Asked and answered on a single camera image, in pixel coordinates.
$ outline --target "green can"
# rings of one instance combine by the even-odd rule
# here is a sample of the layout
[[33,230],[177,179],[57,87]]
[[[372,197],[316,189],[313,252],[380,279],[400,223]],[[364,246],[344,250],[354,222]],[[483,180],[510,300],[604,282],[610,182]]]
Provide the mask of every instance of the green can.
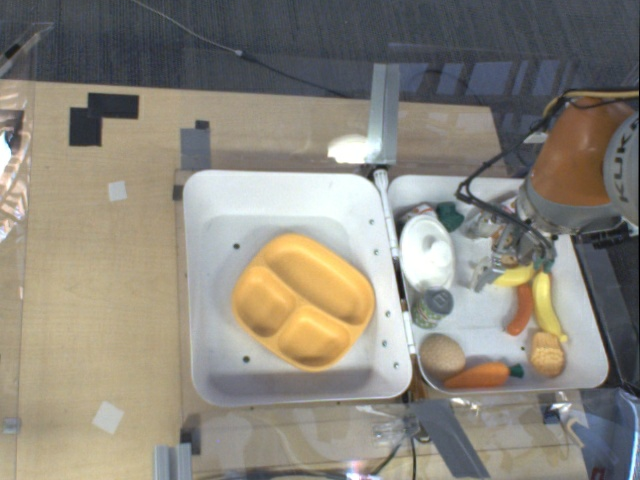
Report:
[[427,290],[411,308],[413,323],[423,329],[433,329],[453,310],[453,295],[444,288]]

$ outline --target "yellow cable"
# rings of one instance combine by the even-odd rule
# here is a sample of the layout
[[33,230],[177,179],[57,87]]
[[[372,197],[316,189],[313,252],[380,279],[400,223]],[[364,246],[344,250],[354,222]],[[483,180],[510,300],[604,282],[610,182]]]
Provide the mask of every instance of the yellow cable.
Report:
[[557,98],[551,100],[551,102],[544,108],[544,112],[542,113],[543,117],[547,117],[551,112],[551,109],[555,107],[556,103],[560,98],[580,98],[580,97],[590,97],[590,98],[615,98],[620,100],[629,100],[633,98],[638,98],[638,91],[569,91]]

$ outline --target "toy banana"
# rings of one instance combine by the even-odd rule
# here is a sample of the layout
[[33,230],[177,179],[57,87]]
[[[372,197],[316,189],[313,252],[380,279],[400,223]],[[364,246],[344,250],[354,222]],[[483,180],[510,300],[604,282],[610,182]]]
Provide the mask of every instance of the toy banana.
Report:
[[493,281],[492,284],[507,287],[520,286],[521,284],[531,281],[535,273],[536,271],[533,268],[533,264],[509,268],[504,274]]
[[551,302],[551,277],[546,272],[538,272],[531,286],[533,291],[534,314],[543,331],[557,336],[561,342],[567,341]]

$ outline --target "robotic arm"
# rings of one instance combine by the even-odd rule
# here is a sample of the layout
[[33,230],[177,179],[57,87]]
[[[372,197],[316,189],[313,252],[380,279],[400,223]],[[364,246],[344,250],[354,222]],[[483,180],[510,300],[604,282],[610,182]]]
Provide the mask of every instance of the robotic arm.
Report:
[[608,233],[625,222],[637,233],[638,112],[622,101],[633,98],[637,89],[567,91],[553,100],[532,130],[546,140],[511,208],[480,200],[470,185],[532,135],[460,184],[456,197],[480,209],[479,221],[493,224],[485,226],[486,236],[500,229],[490,264],[477,272],[476,291],[518,265],[550,270],[557,235]]

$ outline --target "can lid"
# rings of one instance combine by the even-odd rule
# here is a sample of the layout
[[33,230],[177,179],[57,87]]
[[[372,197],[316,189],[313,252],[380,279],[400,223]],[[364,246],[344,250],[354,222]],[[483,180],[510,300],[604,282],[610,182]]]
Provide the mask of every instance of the can lid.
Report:
[[441,315],[448,315],[453,309],[453,295],[445,288],[427,290],[424,301],[431,311]]

